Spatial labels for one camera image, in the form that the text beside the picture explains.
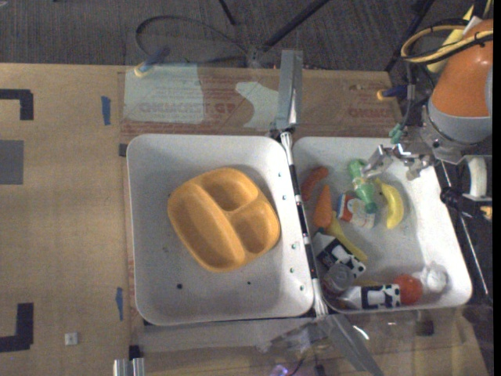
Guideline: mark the orange divided plate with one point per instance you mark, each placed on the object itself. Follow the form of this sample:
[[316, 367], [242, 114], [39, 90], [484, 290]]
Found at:
[[213, 225]]

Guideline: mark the brown cardboard board red print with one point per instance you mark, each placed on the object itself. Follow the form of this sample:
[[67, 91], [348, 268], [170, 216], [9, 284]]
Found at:
[[321, 104]]

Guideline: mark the yellow elongated toy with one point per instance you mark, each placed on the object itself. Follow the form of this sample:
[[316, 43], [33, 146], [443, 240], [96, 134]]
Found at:
[[344, 238]]

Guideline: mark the black and white carton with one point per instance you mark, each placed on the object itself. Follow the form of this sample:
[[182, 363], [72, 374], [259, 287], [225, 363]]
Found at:
[[375, 297], [336, 252]]

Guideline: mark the red white blue can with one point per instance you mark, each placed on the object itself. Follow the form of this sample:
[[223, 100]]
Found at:
[[350, 210]]

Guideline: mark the orange-red toy sausage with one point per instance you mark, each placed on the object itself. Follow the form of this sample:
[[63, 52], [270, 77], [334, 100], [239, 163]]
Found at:
[[312, 181]]

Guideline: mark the red-orange ball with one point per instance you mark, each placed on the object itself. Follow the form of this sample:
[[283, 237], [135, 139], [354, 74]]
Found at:
[[408, 289]]

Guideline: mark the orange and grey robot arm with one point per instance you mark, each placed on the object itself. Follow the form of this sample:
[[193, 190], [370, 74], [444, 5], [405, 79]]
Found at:
[[463, 80]]

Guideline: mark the orange toy carrot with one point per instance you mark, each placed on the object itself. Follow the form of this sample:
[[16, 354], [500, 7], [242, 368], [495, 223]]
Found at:
[[323, 208]]

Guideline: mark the yellow banana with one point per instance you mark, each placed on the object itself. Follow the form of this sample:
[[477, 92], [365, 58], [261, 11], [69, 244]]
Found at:
[[394, 206]]

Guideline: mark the small white square block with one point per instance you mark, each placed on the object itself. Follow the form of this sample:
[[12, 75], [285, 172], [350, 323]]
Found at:
[[71, 338]]

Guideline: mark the green plastic bottle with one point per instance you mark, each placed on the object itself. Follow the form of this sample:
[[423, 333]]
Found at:
[[362, 188]]

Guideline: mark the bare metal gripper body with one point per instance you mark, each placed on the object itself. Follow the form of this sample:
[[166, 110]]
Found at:
[[424, 144]]

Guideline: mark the white plastic tray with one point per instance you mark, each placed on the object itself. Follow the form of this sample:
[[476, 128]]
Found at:
[[164, 257], [422, 241]]

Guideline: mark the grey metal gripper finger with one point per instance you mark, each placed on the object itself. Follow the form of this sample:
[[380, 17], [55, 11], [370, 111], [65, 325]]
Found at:
[[418, 167], [379, 159]]

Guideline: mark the silver can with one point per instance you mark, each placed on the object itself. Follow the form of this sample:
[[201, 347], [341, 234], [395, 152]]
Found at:
[[338, 277]]

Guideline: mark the black cylinder on white bracket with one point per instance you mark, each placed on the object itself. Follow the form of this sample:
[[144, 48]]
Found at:
[[467, 200]]

